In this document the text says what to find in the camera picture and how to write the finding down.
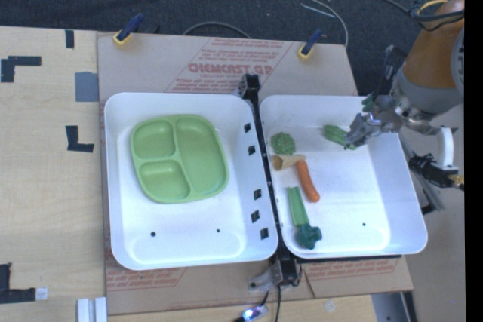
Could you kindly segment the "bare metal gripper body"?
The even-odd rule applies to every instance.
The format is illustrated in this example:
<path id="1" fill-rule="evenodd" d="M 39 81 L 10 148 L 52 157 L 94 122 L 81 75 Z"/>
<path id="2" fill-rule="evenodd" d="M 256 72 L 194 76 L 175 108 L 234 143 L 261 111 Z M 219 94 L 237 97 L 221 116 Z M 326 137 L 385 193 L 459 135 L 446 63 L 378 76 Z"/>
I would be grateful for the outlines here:
<path id="1" fill-rule="evenodd" d="M 440 129 L 433 127 L 435 115 L 416 107 L 404 95 L 370 94 L 364 99 L 364 133 L 380 135 L 398 133 L 403 127 L 422 135 L 436 135 Z"/>

